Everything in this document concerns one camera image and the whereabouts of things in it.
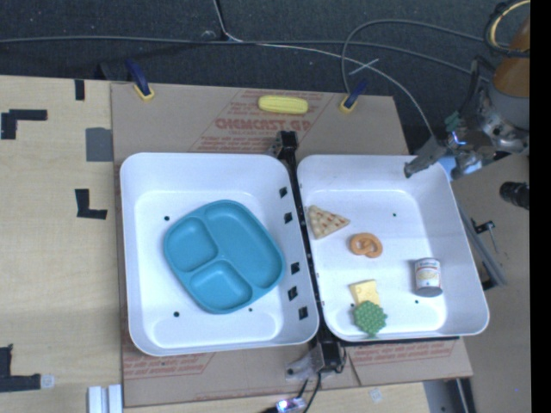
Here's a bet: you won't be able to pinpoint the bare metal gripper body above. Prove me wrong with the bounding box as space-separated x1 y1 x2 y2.
445 101 529 163

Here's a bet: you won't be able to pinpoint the white plastic tray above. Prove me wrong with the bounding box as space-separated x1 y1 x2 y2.
119 151 321 358
296 153 491 343

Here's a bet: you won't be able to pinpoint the orange toy pretzel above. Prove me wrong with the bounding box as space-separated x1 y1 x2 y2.
348 231 384 261

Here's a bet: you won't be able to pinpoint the small white can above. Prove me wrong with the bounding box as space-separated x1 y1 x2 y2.
413 257 444 299

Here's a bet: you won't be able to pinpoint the toy pizza slice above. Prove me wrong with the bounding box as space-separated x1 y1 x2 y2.
306 204 351 241

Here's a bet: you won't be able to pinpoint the thin black rod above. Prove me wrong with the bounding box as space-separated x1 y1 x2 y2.
287 156 330 342

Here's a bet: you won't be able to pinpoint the yellow toy cheese wedge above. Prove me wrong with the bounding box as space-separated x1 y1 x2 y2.
348 278 382 307

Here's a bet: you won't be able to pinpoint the yellow toy corn cob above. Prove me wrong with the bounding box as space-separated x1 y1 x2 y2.
257 95 310 116

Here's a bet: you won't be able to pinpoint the green toy grapes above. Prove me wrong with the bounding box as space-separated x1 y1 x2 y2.
352 299 389 340

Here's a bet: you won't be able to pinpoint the blue divided plate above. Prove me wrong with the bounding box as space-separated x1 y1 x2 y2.
162 199 287 316

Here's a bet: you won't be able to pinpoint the brown cardboard board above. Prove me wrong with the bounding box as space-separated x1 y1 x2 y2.
109 82 474 408

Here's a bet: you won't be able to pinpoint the black block with wires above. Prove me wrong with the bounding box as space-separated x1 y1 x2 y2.
274 130 300 159
315 338 346 374

